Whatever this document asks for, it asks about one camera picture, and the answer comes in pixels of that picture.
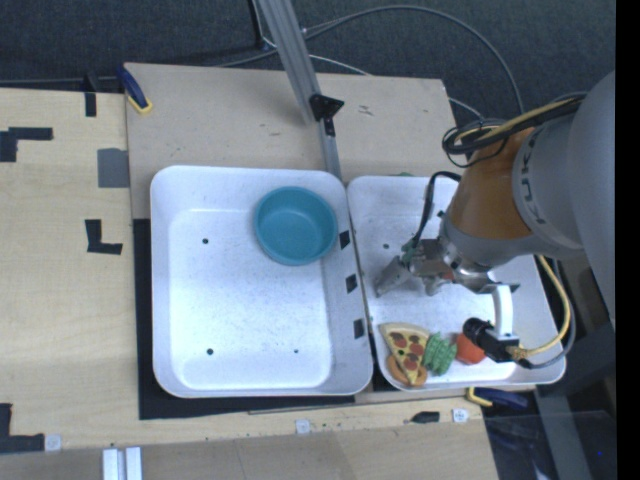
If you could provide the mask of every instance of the pizza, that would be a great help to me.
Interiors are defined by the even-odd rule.
[[[426,376],[423,375],[422,370],[425,368],[422,360],[429,341],[429,331],[414,324],[390,322],[381,324],[380,332],[391,355],[406,377],[405,384],[409,386],[424,384]]]

